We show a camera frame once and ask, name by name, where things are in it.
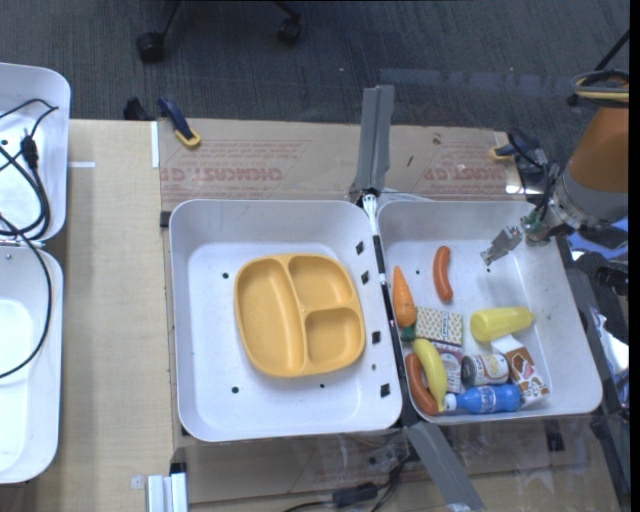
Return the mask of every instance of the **toy banana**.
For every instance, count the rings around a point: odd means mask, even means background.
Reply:
[[[413,342],[413,351],[420,359],[420,364],[427,376],[427,385],[438,404],[438,412],[444,411],[442,403],[447,392],[447,372],[436,347],[429,340],[417,338]]]

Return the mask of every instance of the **silver can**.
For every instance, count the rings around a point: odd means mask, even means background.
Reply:
[[[504,384],[509,380],[509,363],[501,354],[464,356],[461,374],[465,388]]]

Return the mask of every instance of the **toy carrot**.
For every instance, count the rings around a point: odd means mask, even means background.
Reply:
[[[393,310],[396,313],[398,326],[407,327],[416,322],[416,306],[409,290],[409,285],[400,270],[400,267],[393,269],[393,290],[391,295]]]

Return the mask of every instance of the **white plastic tray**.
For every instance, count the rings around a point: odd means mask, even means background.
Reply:
[[[49,334],[38,355],[0,380],[0,484],[24,482],[44,471],[58,447],[62,359],[63,278],[45,252],[53,285]],[[47,284],[35,255],[0,247],[0,372],[35,348],[44,326]]]
[[[232,441],[380,430],[397,420],[402,397],[361,209],[340,201],[193,200],[176,208],[169,230],[178,409],[190,434]],[[348,271],[365,323],[355,363],[295,378],[269,377],[250,363],[236,327],[234,278],[254,258],[290,252],[323,254]]]
[[[66,216],[67,148],[71,90],[49,69],[0,63],[0,114],[39,98],[58,107],[37,125],[39,174],[49,198],[51,222],[43,240],[55,235]],[[0,117],[0,144],[20,151],[25,130],[32,132],[48,107],[34,102]],[[22,166],[26,162],[17,157]],[[35,219],[39,203],[25,180],[5,167],[0,155],[0,211],[21,227]],[[33,236],[35,229],[27,235]],[[0,237],[0,373],[22,362],[38,343],[46,315],[44,272],[28,247],[3,245]],[[0,484],[24,482],[44,471],[58,446],[62,360],[63,275],[53,257],[40,250],[52,279],[53,302],[48,335],[36,357],[0,380]]]
[[[515,333],[545,379],[551,394],[515,413],[458,414],[423,418],[456,424],[588,413],[602,399],[602,385],[584,334],[555,239],[545,247],[522,242],[491,264],[480,257],[504,227],[518,225],[532,206],[524,202],[395,201],[379,210],[380,236],[387,272],[402,269],[417,306],[462,314],[463,349],[467,354],[489,352],[469,331],[469,318],[478,309],[527,306],[533,325]],[[432,277],[437,248],[451,249],[448,276],[451,304],[443,304]],[[410,345],[403,343],[403,351]]]

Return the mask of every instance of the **red sausage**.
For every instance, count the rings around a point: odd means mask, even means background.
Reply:
[[[451,250],[446,245],[442,245],[438,247],[436,256],[433,259],[433,282],[436,285],[438,297],[442,302],[451,302],[451,299],[453,299],[453,290],[447,275],[450,256]]]
[[[425,388],[422,383],[420,373],[422,371],[422,365],[420,364],[420,359],[418,359],[418,356],[412,352],[411,354],[407,354],[404,362],[407,367],[409,391],[411,391],[413,401],[425,414],[428,414],[429,416],[438,414],[438,404],[436,403],[435,398],[433,398],[431,392]]]

